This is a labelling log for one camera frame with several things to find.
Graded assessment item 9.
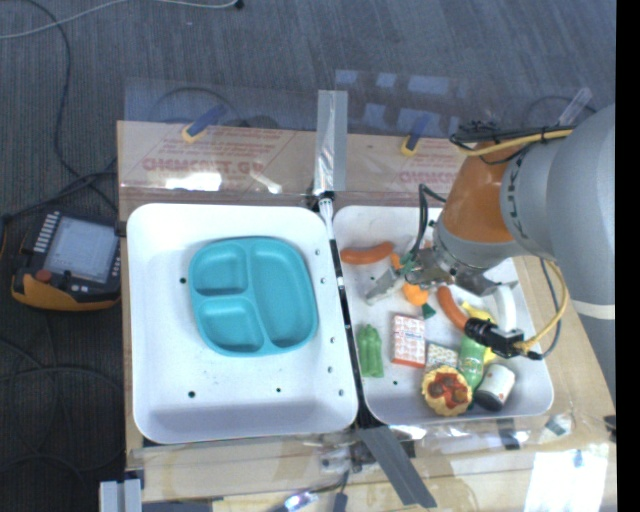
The white can with dark ends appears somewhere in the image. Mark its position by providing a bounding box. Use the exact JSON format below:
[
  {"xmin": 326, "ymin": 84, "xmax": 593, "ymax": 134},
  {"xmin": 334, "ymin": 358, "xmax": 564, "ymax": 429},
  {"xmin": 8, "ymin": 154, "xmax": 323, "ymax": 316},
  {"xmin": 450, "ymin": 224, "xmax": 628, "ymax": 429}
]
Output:
[{"xmin": 473, "ymin": 363, "xmax": 517, "ymax": 413}]

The white plastic tray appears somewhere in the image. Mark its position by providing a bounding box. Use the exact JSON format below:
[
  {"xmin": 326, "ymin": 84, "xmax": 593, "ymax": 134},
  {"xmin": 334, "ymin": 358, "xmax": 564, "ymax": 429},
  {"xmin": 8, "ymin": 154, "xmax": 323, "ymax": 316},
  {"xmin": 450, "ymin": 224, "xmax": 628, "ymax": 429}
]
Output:
[
  {"xmin": 331, "ymin": 204, "xmax": 556, "ymax": 428},
  {"xmin": 125, "ymin": 202, "xmax": 361, "ymax": 445}
]

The teal divided plate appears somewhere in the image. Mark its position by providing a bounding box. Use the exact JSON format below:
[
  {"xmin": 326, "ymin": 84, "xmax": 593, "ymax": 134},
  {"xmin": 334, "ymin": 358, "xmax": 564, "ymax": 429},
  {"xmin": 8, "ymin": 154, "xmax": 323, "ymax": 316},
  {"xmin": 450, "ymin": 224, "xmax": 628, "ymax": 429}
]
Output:
[{"xmin": 187, "ymin": 236, "xmax": 320, "ymax": 358}]

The brown cardboard board red print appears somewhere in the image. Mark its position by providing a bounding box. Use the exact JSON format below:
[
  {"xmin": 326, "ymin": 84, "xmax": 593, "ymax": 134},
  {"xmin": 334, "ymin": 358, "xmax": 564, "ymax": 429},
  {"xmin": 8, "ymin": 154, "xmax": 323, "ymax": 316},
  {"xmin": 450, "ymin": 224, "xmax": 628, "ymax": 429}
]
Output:
[{"xmin": 115, "ymin": 119, "xmax": 617, "ymax": 504}]

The green bottle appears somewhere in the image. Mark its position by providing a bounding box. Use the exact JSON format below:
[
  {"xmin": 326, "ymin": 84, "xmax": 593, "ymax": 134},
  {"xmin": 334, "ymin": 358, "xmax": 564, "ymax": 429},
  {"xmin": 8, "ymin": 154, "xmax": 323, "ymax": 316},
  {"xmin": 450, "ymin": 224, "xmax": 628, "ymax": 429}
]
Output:
[{"xmin": 455, "ymin": 334, "xmax": 488, "ymax": 393}]

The yellow tart with red topping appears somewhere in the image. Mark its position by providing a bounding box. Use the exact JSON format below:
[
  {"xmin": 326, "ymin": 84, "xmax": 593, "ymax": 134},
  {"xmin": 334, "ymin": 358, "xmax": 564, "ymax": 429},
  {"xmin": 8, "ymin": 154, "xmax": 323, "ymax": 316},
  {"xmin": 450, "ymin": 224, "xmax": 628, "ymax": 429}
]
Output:
[{"xmin": 420, "ymin": 364, "xmax": 475, "ymax": 418}]

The small patterned packet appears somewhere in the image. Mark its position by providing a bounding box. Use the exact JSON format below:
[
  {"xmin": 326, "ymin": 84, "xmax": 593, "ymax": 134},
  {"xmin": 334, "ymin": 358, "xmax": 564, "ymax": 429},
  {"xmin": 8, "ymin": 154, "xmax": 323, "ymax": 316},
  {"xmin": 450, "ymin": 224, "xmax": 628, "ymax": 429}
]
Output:
[{"xmin": 424, "ymin": 342, "xmax": 460, "ymax": 372}]

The yellow banana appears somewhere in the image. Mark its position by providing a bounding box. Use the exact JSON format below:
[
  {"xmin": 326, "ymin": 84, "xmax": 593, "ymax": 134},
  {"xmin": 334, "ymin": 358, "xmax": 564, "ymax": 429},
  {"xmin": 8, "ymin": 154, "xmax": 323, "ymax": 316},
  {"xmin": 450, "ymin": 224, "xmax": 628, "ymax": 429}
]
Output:
[{"xmin": 459, "ymin": 299, "xmax": 499, "ymax": 365}]

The orange sausage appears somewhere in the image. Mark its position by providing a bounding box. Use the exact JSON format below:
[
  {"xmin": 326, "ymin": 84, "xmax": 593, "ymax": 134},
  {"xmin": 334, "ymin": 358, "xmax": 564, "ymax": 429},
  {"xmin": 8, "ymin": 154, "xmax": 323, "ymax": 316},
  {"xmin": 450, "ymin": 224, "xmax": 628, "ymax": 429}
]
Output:
[
  {"xmin": 339, "ymin": 241, "xmax": 396, "ymax": 267},
  {"xmin": 435, "ymin": 284, "xmax": 470, "ymax": 332}
]

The orange carrot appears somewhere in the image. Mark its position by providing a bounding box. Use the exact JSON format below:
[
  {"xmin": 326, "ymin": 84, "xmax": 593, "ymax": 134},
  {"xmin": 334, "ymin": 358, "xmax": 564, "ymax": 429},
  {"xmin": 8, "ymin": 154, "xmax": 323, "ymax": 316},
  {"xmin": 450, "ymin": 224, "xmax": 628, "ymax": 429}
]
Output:
[{"xmin": 402, "ymin": 281, "xmax": 438, "ymax": 321}]

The green asparagus bundle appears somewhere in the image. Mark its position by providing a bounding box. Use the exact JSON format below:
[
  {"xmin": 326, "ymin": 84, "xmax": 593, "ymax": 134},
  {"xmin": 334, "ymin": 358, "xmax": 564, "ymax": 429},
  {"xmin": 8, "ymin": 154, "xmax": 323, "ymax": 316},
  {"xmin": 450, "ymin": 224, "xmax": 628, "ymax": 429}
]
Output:
[{"xmin": 355, "ymin": 323, "xmax": 386, "ymax": 380}]

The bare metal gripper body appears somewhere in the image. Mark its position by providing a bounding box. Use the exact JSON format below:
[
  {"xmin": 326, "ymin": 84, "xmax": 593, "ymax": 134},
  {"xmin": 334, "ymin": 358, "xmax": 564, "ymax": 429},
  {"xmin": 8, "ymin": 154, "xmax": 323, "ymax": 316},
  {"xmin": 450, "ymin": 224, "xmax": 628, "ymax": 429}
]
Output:
[{"xmin": 403, "ymin": 246, "xmax": 502, "ymax": 298}]

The black cylinder on white bracket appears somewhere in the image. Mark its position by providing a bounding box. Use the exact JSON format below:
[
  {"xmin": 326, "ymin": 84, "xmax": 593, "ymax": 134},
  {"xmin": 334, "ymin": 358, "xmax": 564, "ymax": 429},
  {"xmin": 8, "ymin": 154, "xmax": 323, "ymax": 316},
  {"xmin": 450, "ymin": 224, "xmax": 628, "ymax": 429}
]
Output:
[{"xmin": 463, "ymin": 286, "xmax": 526, "ymax": 361}]

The white and orange carton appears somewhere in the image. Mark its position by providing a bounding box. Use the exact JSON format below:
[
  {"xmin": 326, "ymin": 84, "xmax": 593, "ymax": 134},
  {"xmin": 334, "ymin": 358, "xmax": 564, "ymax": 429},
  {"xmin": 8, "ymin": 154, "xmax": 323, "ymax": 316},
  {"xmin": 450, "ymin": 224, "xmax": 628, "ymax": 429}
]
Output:
[{"xmin": 389, "ymin": 313, "xmax": 428, "ymax": 370}]

